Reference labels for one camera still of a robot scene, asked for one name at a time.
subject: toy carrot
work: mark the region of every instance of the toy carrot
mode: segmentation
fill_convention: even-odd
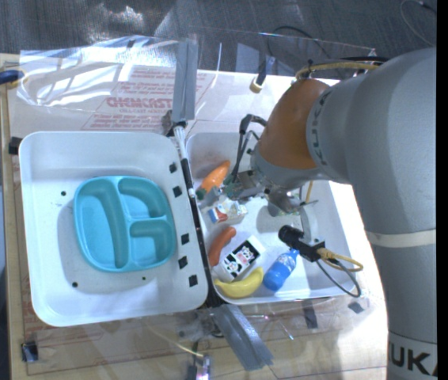
[[[203,197],[215,186],[219,187],[226,178],[227,172],[230,169],[231,162],[224,161],[215,169],[213,169],[201,182],[196,195],[198,200],[202,200]]]

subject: cable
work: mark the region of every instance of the cable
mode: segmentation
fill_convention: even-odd
[[[240,137],[238,139],[238,150],[237,150],[237,161],[233,168],[233,171],[231,172],[231,177],[233,178],[232,182],[234,182],[238,175],[238,169],[240,167],[240,161],[241,157],[243,156],[243,153],[245,152],[245,148],[247,147],[247,143],[250,139],[250,134],[247,134],[247,130],[249,129],[250,123],[258,123],[262,125],[263,127],[266,127],[267,121],[259,116],[254,116],[253,114],[247,114],[243,119],[240,121]],[[252,132],[254,137],[258,139],[257,135]]]
[[[421,7],[430,10],[435,16],[437,15],[437,11],[435,9],[433,9],[432,7],[430,7],[427,3],[421,1],[421,0],[404,0],[402,3],[400,3],[400,14],[401,14],[401,18],[402,20],[404,20],[404,23],[408,26],[408,28],[412,31],[412,33],[414,33],[415,36],[417,36],[418,38],[420,38],[425,44],[433,47],[434,44],[432,44],[430,41],[428,41],[427,39],[425,39],[423,36],[421,36],[421,34],[419,34],[414,27],[412,27],[412,25],[407,21],[407,18],[405,18],[405,14],[404,14],[404,4],[408,3],[408,2],[414,2],[417,3],[418,5],[420,5]]]
[[[348,56],[347,58],[340,58],[340,60],[351,60],[354,62],[385,63],[389,61],[389,58],[385,58],[384,56]]]
[[[318,65],[309,64],[308,66],[303,67],[298,72],[296,72],[296,79],[306,79],[315,72],[316,70],[328,70],[328,69],[362,69],[362,70],[373,70],[377,69],[379,65],[373,65],[368,63],[361,62],[332,62],[332,63],[321,63]]]
[[[289,29],[291,31],[299,32],[303,36],[306,36],[307,38],[310,38],[323,51],[323,53],[326,55],[326,58],[328,58],[328,59],[330,58],[329,53],[309,33],[303,31],[302,29],[293,27],[291,25],[280,25],[279,27],[275,28],[271,33],[275,34],[277,31],[280,31],[281,29]],[[268,46],[268,52],[269,52],[270,56],[273,56],[273,53],[271,52],[270,40],[269,39],[266,40],[266,45]]]
[[[356,297],[356,298],[358,298],[358,297],[361,296],[361,287],[359,286],[359,284],[358,284],[356,278],[354,278],[354,277],[352,276],[351,272],[349,272],[349,270],[348,270],[345,266],[343,266],[338,260],[335,260],[335,263],[338,264],[338,265],[342,268],[342,270],[344,270],[344,271],[347,273],[347,275],[349,276],[349,278],[352,280],[352,282],[354,283],[354,285],[356,286],[356,289],[357,289],[357,291],[358,291],[357,294],[352,294],[350,291],[348,291],[348,290],[344,289],[342,286],[340,286],[340,285],[336,282],[336,280],[333,279],[333,278],[328,274],[328,272],[325,271],[325,270],[323,269],[323,267],[322,267],[321,264],[319,263],[319,260],[316,260],[316,263],[317,263],[317,266],[319,266],[319,268],[321,268],[321,270],[323,271],[323,273],[328,277],[328,279],[330,279],[330,280],[331,280],[331,281],[332,281],[332,282],[333,282],[339,289],[341,289],[343,292],[345,292],[346,294],[348,294],[348,295],[350,295],[350,296],[352,296],[352,297]]]
[[[193,351],[191,348],[188,348],[188,347],[184,346],[183,344],[177,342],[176,340],[170,338],[169,336],[166,336],[166,335],[160,333],[159,331],[154,329],[151,325],[149,325],[147,322],[145,322],[145,325],[154,334],[156,334],[157,336],[161,337],[162,339],[168,341],[169,343],[174,344],[175,346],[177,346],[181,350],[183,350],[183,351],[185,351],[187,353],[191,353],[192,355],[194,355],[196,357],[199,357],[199,358],[203,358],[204,357],[204,355],[202,353],[198,353],[197,351]]]
[[[307,190],[306,190],[305,203],[309,202],[310,193],[312,192],[312,186],[313,186],[313,180],[310,181],[309,188],[307,188]]]
[[[357,268],[351,268],[348,269],[349,272],[360,272],[363,270],[363,265],[360,264],[357,260],[351,259],[350,257],[347,256],[343,256],[343,255],[339,255],[338,253],[334,253],[329,249],[326,248],[319,248],[317,250],[317,253],[319,253],[319,255],[321,255],[321,259],[328,264],[329,266],[331,266],[332,268],[338,269],[338,270],[343,270],[341,268],[342,264],[336,264],[334,262],[334,260],[345,260],[347,262],[352,263],[353,265],[357,266]]]

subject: orange carrot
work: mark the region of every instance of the orange carrot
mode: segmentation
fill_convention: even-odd
[[[202,200],[203,197],[215,186],[219,187],[224,179],[226,178],[227,172],[230,169],[231,162],[224,161],[215,169],[207,174],[207,176],[201,182],[198,190],[196,191],[196,195],[199,200]]]
[[[222,248],[237,234],[237,230],[234,226],[228,226],[217,235],[214,241],[211,243],[210,250],[208,251],[208,261],[210,266],[214,267],[218,264],[218,259],[221,256]]]

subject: wooden table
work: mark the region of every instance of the wooden table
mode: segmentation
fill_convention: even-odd
[[[18,55],[0,54],[0,71],[5,63],[18,61]],[[75,337],[69,336],[59,344],[43,342],[52,339],[54,332],[43,326],[42,322],[29,322],[26,314],[31,314],[25,288],[28,289],[28,277],[24,272],[27,263],[25,235],[22,217],[21,188],[15,184],[13,155],[9,153],[9,108],[6,91],[7,85],[0,86],[0,128],[2,151],[2,188],[4,199],[4,223],[6,236],[6,278],[7,310],[9,331],[10,377],[15,380],[24,378],[39,379],[125,379],[125,378],[175,378],[187,375],[188,364],[192,354],[187,352],[190,343],[177,343],[173,331],[163,329],[162,317],[134,322],[133,330],[128,331],[126,323],[98,325],[83,331],[85,338],[75,343]],[[353,301],[348,296],[330,299],[316,299],[307,303],[293,303],[268,307],[245,308],[251,322],[257,323],[261,338],[273,354],[273,365],[260,370],[246,371],[225,339],[214,338],[199,343],[198,353],[211,357],[211,378],[220,379],[276,379],[276,378],[311,378],[311,379],[363,379],[379,380],[385,378],[387,328],[384,298],[378,271],[366,236],[363,224],[355,205],[352,190],[349,187],[338,188],[335,196],[337,206],[343,207],[344,227],[353,232],[356,241],[349,245],[351,254],[365,265],[365,270],[357,274],[364,296],[361,297],[362,311],[355,312],[349,308]],[[315,312],[318,326],[308,328],[304,310],[307,305]],[[269,327],[261,317],[269,314],[275,322]],[[39,342],[39,359],[26,363],[22,359],[22,345],[26,334],[36,333]],[[135,329],[141,336],[135,339]],[[108,348],[103,344],[89,341],[89,331],[99,329],[110,341]],[[126,336],[128,342],[141,344],[137,356],[127,355],[121,351],[112,353],[113,339]],[[149,354],[149,345],[155,345],[159,353]],[[82,360],[93,354],[101,356],[93,364],[82,365]]]

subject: yellow wire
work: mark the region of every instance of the yellow wire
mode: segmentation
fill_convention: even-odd
[[[310,198],[310,192],[312,192],[312,186],[313,186],[313,180],[310,181],[309,183],[309,188],[306,191],[306,196],[305,196],[305,203],[309,202],[309,198]]]
[[[321,255],[321,259],[326,264],[329,264],[332,268],[335,268],[338,270],[343,270],[338,264],[334,264],[334,263],[330,262],[328,259],[341,259],[341,260],[345,260],[345,261],[350,262],[353,265],[357,266],[357,268],[348,269],[349,272],[359,272],[359,271],[363,270],[363,265],[360,264],[357,260],[351,259],[350,257],[344,256],[344,255],[339,255],[338,253],[334,253],[329,249],[319,248],[317,250],[317,253],[319,253],[319,255]]]
[[[308,65],[298,72],[296,72],[295,77],[297,79],[302,78],[302,74],[312,73],[316,70],[326,70],[326,69],[339,69],[339,68],[347,68],[347,69],[364,69],[364,70],[373,70],[377,69],[379,65],[370,65],[368,63],[361,62],[334,62],[334,63],[322,63],[320,65]]]
[[[156,329],[154,329],[151,325],[149,325],[147,322],[145,322],[146,326],[148,327],[148,329],[150,331],[152,331],[153,333],[155,333],[157,336],[161,337],[164,340],[167,340],[168,342],[170,342],[171,344],[175,344],[175,346],[179,347],[180,349],[182,349],[183,351],[186,351],[188,353],[192,353],[193,355],[196,355],[199,358],[203,358],[204,355],[202,353],[198,353],[197,351],[193,351],[190,348],[187,348],[186,346],[180,344],[179,342],[177,342],[174,339],[169,338],[166,335],[163,335],[162,333],[160,333],[159,331],[157,331]]]

